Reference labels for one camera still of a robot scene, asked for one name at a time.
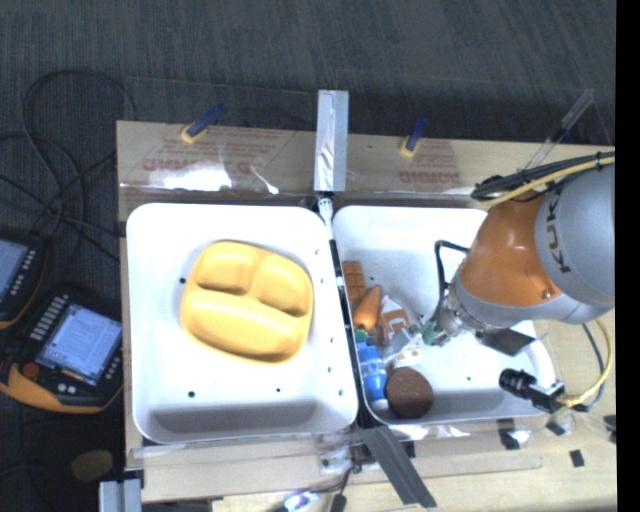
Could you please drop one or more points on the white plastic tray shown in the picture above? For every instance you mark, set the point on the white plastic tray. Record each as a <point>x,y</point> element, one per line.
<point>465,370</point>
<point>160,320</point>

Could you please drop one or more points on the brown cardboard board red print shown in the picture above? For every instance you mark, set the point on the brown cardboard board red print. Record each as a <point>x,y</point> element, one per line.
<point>280,160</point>

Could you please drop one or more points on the brown chocolate biscuit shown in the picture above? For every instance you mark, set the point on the brown chocolate biscuit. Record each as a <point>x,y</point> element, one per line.
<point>353,279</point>

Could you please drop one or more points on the orange and white carton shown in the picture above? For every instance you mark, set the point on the orange and white carton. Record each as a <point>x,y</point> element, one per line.
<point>395,316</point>

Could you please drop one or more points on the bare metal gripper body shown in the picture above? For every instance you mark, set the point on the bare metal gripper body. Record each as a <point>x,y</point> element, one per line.
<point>457,322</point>

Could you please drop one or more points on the orange carrot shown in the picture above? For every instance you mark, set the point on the orange carrot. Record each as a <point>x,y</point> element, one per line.
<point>367,307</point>

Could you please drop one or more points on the yellow divided plate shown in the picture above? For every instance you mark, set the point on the yellow divided plate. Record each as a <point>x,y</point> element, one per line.
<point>245,305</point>

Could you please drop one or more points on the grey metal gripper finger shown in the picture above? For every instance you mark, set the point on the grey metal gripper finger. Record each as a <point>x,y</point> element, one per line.
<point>404,342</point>

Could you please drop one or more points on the blue and white bottle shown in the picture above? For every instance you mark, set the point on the blue and white bottle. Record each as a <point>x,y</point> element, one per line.
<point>374,372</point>

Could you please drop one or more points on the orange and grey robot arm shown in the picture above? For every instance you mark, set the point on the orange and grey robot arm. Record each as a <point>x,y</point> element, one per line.
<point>520,250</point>

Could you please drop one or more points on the white packet with orange print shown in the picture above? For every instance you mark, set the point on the white packet with orange print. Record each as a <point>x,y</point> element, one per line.
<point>406,355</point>

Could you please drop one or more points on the black cylinder on white bracket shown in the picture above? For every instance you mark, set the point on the black cylinder on white bracket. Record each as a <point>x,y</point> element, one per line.
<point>531,387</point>

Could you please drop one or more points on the brown round bread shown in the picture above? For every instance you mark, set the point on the brown round bread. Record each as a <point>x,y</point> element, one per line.
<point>409,392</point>

